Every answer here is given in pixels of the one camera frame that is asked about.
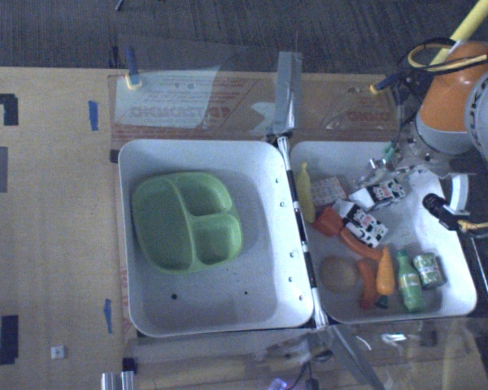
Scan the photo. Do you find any brown round bread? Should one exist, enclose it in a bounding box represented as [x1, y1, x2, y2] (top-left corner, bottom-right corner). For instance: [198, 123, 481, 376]
[318, 255, 361, 294]

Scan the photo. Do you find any green divided plate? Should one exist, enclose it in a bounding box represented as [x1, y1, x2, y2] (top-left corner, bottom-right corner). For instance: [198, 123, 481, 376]
[131, 171, 244, 275]

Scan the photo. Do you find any yellow banana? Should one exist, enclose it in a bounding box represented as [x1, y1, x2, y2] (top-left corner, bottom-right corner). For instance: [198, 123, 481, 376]
[295, 161, 317, 224]

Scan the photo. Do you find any white plastic tray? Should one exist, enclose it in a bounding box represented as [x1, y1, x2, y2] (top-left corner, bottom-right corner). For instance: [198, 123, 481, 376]
[117, 138, 316, 338]
[289, 140, 479, 325]

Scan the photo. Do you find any green plastic bottle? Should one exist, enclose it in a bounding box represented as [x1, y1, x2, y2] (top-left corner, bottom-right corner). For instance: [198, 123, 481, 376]
[394, 249, 427, 314]

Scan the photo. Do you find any black cylinder on white bracket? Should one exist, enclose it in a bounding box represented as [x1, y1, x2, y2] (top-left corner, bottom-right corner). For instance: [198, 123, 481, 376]
[421, 172, 473, 232]

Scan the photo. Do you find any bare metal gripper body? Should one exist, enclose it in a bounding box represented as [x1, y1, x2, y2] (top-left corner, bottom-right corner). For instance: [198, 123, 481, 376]
[390, 134, 443, 171]

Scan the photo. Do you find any orange sausage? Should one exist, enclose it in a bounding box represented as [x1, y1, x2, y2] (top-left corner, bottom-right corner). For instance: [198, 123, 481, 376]
[338, 227, 384, 262]
[356, 258, 379, 310]

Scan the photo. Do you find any pink checked biscuit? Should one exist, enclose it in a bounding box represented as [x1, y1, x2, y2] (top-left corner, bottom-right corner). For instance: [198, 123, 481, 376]
[310, 175, 348, 208]

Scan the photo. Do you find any orange carrot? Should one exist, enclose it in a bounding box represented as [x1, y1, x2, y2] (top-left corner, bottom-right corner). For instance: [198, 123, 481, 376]
[374, 245, 397, 310]

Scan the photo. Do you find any cow print milk carton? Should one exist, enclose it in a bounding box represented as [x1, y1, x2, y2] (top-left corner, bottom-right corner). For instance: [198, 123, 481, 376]
[347, 177, 408, 213]
[333, 197, 389, 249]

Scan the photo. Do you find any brown cardboard board red print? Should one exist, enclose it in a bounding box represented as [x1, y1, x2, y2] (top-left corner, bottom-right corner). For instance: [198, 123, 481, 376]
[107, 70, 488, 381]

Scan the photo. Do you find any green can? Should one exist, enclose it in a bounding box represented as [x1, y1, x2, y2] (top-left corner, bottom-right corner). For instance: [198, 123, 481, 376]
[412, 251, 448, 290]

